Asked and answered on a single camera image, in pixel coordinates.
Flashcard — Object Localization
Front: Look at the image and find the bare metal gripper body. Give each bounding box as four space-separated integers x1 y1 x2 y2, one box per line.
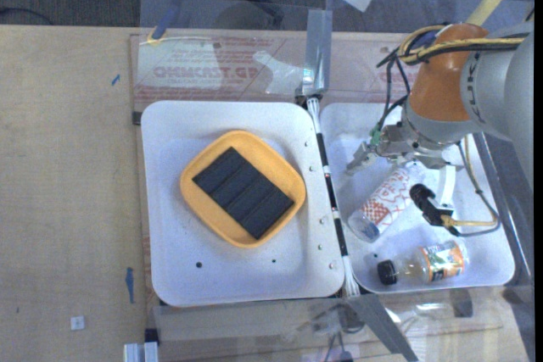
372 121 464 171

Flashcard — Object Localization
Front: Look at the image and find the thin black and white rod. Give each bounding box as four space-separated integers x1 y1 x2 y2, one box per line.
305 96 362 298

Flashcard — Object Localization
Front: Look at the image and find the clear bottle, red-print label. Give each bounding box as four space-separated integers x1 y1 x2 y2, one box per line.
347 164 420 244

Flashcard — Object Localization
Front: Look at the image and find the black ribbed rectangular block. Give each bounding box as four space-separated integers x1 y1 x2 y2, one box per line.
191 146 296 241

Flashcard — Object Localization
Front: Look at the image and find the clear bottle, orange label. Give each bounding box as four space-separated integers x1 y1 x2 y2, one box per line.
376 239 470 287

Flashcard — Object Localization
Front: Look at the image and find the brown cardboard board, red print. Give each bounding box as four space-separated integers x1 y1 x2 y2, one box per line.
129 27 504 353

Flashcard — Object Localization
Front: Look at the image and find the white plastic tray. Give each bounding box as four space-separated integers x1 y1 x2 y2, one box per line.
318 102 517 295
140 100 346 308

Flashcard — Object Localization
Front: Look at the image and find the orange plate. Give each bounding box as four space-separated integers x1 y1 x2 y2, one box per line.
179 130 308 249

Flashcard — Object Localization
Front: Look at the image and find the black cylinder on white bracket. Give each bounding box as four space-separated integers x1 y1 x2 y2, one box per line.
408 163 462 237

